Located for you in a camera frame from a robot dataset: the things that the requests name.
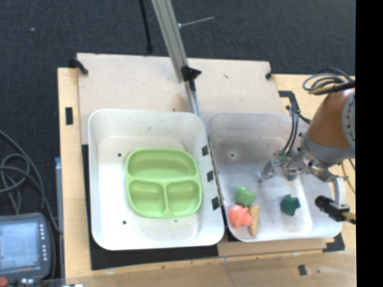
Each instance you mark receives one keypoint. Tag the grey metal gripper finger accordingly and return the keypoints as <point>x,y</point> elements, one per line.
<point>269,169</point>
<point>292,174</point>

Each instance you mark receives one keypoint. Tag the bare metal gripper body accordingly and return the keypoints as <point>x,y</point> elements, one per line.
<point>305,164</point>

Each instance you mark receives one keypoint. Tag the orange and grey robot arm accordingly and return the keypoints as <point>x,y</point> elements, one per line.
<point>327,121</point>

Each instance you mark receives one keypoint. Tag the white plastic tray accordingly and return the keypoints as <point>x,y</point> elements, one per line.
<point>113,190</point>
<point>248,148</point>

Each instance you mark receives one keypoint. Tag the dark green toy broccoli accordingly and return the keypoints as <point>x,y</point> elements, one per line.
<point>289,205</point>

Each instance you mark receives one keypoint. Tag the light green toy pepper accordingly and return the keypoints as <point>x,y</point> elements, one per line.
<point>244,195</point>

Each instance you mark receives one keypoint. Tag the tan toy ice cream cone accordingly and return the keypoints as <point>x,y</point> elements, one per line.
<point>254,220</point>

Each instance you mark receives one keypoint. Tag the pink toy food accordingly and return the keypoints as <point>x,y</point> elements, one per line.
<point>238,216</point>

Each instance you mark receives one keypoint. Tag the green divided plate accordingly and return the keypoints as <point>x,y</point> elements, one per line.
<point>163,181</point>

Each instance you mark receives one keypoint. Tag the pale wood board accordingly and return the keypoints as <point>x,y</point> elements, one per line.
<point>134,82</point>

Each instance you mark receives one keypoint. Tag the black cylinder on white bracket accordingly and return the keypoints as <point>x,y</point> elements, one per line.
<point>329,206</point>

